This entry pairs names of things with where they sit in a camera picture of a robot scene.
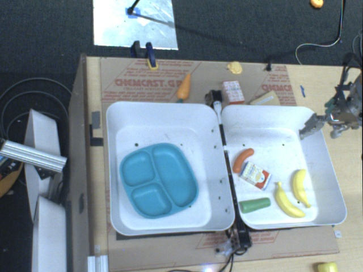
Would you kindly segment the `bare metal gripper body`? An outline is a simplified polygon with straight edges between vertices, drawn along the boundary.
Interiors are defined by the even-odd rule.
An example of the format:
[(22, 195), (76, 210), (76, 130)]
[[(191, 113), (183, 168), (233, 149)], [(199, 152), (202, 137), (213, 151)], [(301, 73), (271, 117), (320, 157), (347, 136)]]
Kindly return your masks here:
[(326, 103), (328, 124), (333, 129), (359, 129), (362, 126), (362, 79), (335, 87)]

